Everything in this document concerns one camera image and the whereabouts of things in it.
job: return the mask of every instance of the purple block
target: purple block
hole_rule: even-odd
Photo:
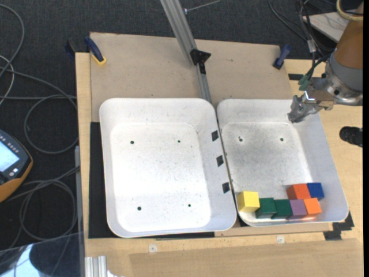
[[[288,219],[302,219],[307,215],[304,200],[294,199],[289,201],[291,203],[292,215]]]

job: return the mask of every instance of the black clip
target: black clip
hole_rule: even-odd
[[[211,56],[211,54],[206,53],[206,52],[201,51],[201,50],[192,49],[191,52],[190,52],[190,55],[191,55],[191,58],[192,58],[192,61],[193,61],[194,65],[198,64],[201,74],[206,74],[204,64],[208,60],[208,58]]]

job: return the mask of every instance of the blue block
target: blue block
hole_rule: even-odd
[[[307,188],[309,189],[311,198],[318,198],[318,200],[324,198],[324,192],[320,182],[308,182]]]

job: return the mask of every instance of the tray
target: tray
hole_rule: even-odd
[[[233,226],[236,208],[211,104],[114,98],[99,114],[113,233],[130,238]]]
[[[232,186],[259,197],[287,199],[292,184],[320,182],[322,213],[310,220],[257,219],[239,212],[250,226],[306,222],[339,222],[348,205],[318,114],[290,123],[291,100],[226,99],[217,106],[219,127]]]

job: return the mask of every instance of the toy block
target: toy block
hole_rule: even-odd
[[[314,218],[322,213],[322,208],[317,198],[304,199],[304,204],[307,212],[306,218]]]
[[[258,192],[242,191],[237,196],[237,205],[240,212],[254,212],[260,207]]]
[[[287,189],[288,199],[311,198],[307,184],[294,184]]]
[[[272,216],[272,219],[286,219],[292,215],[291,203],[288,199],[276,199],[274,203],[277,213]]]
[[[302,199],[293,199],[290,200],[292,215],[288,218],[290,219],[302,219],[307,215],[306,207],[304,200]]]
[[[258,219],[270,219],[277,213],[276,204],[273,198],[260,198],[260,208],[255,211],[255,216]]]
[[[318,198],[318,200],[324,198],[324,192],[320,182],[308,182],[307,188],[309,189],[311,198]]]

